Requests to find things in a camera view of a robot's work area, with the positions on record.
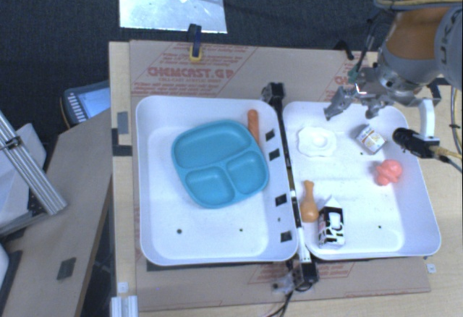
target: white tray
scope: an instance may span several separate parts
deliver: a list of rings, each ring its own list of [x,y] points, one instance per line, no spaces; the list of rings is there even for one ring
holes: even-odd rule
[[[180,133],[222,119],[247,124],[256,109],[260,147],[269,181],[260,193],[233,205],[199,206],[184,189],[171,159]],[[140,243],[146,258],[158,265],[285,261],[297,249],[286,165],[275,111],[257,100],[151,96],[136,110],[140,183]],[[266,141],[265,134],[275,135]],[[269,153],[280,156],[270,161]],[[286,202],[276,205],[285,195]]]
[[[328,103],[293,102],[284,109],[284,122],[292,160],[294,183],[299,199],[304,197],[303,181],[315,183],[314,198],[322,202],[332,195],[343,209],[346,243],[339,249],[318,246],[316,223],[304,223],[305,242],[310,252],[325,260],[383,258],[434,254],[441,245],[436,218],[428,197],[418,160],[404,153],[392,140],[398,127],[407,127],[403,114],[394,107],[380,110],[366,120],[366,108],[352,104],[337,117],[326,121],[323,107]],[[388,142],[370,155],[355,140],[362,124],[369,123]],[[335,133],[337,147],[330,157],[308,157],[297,148],[297,134],[304,127],[322,127]],[[403,167],[397,183],[375,183],[375,166],[396,159]]]

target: black carpet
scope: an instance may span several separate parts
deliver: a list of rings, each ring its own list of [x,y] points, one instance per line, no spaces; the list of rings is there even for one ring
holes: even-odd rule
[[[360,49],[372,0],[224,0],[229,33],[211,43]],[[118,0],[0,0],[0,110],[43,142],[64,130],[59,97],[108,77],[108,42],[183,41],[185,33],[119,28]]]

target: blue plate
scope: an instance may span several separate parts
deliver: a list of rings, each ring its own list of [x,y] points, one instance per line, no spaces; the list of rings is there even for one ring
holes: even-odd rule
[[[268,182],[258,144],[246,127],[231,120],[183,132],[172,145],[172,160],[187,192],[206,208],[249,198]]]

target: pink toy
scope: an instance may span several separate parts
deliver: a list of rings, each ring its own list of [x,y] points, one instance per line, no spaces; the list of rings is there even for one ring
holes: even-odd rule
[[[380,186],[386,186],[390,182],[397,183],[402,174],[402,165],[396,160],[387,159],[380,166],[376,167],[379,175],[376,182]]]

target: small box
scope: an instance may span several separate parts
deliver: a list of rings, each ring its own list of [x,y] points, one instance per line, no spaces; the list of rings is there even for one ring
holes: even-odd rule
[[[319,211],[318,244],[321,248],[339,248],[346,242],[342,208],[334,198],[329,198]]]

